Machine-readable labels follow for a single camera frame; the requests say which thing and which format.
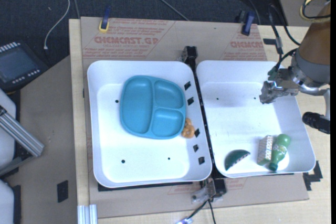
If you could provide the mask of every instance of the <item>blue clamp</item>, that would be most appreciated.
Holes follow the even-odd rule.
[[[250,30],[251,30],[251,25],[253,23],[255,17],[255,13],[254,12],[248,12],[245,18],[245,25],[242,28],[241,33],[245,36],[249,36],[250,35]]]
[[[110,16],[111,10],[112,10],[111,6],[107,6],[106,9],[105,9],[103,20],[100,21],[100,24],[99,24],[99,31],[101,33],[106,33],[107,30],[109,29],[109,25],[110,25],[109,24],[109,16]]]

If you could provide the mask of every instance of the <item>green plastic toy bottle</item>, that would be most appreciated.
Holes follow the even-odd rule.
[[[291,138],[286,134],[280,134],[272,148],[271,162],[269,169],[276,171],[279,161],[283,160],[287,153],[287,147],[290,144]]]

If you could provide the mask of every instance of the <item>blue divided plate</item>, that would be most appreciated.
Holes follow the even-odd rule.
[[[185,96],[168,80],[134,76],[123,87],[120,120],[133,135],[168,139],[182,132],[185,122]]]

